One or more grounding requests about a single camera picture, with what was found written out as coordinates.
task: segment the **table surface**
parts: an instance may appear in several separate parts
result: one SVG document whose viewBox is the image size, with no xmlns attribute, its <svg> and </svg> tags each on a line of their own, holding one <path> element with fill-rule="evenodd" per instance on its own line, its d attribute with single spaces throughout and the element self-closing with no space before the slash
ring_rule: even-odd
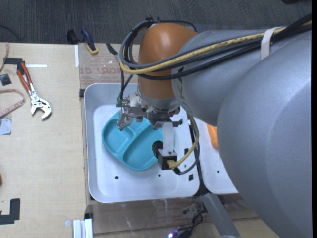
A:
<svg viewBox="0 0 317 238">
<path fill-rule="evenodd" d="M 6 64 L 12 84 L 3 89 L 23 93 L 23 106 L 7 115 L 11 135 L 0 136 L 0 211 L 9 214 L 10 200 L 21 201 L 20 219 L 0 225 L 0 237 L 72 237 L 69 220 L 83 219 L 86 208 L 79 69 L 75 68 L 73 45 L 10 43 L 9 57 L 28 64 L 35 90 L 52 107 L 52 115 L 31 115 L 30 98 L 16 75 L 16 65 Z M 0 43 L 0 54 L 5 45 Z M 21 96 L 0 94 L 0 110 Z"/>
</svg>

